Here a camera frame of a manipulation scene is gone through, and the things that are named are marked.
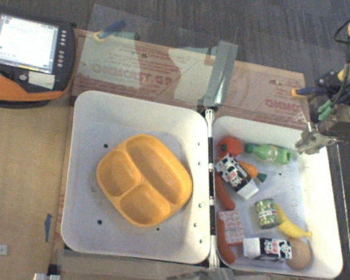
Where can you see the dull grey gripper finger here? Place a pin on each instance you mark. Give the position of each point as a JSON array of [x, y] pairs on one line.
[[303, 143], [321, 139]]

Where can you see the green plastic bottle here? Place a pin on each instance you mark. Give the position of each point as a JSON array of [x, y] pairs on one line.
[[269, 153]]

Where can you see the orange carrot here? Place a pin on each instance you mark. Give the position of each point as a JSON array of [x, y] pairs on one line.
[[250, 169]]

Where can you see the white plastic tray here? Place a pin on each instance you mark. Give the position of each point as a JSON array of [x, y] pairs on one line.
[[317, 208], [92, 155]]

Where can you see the orange toy pepper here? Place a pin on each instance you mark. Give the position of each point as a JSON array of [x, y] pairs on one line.
[[231, 146]]

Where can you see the cow print milk carton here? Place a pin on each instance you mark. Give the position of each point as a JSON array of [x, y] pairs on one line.
[[234, 175], [271, 249]]

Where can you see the green can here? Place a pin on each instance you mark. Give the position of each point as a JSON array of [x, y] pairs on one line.
[[266, 214]]

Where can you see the yellow banana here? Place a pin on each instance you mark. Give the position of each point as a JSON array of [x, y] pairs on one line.
[[291, 228]]

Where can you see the red-brown sausage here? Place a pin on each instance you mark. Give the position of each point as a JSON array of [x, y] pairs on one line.
[[224, 195], [225, 245]]

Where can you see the pink printed packet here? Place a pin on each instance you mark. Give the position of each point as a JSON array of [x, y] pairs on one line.
[[231, 226]]

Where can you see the tan round bread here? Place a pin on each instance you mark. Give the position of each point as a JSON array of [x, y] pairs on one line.
[[300, 255]]

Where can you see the brown cardboard board, red print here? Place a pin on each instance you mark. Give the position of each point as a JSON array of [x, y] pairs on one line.
[[185, 81]]

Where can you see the orange divided plate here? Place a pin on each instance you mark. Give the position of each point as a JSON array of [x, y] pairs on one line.
[[144, 181]]

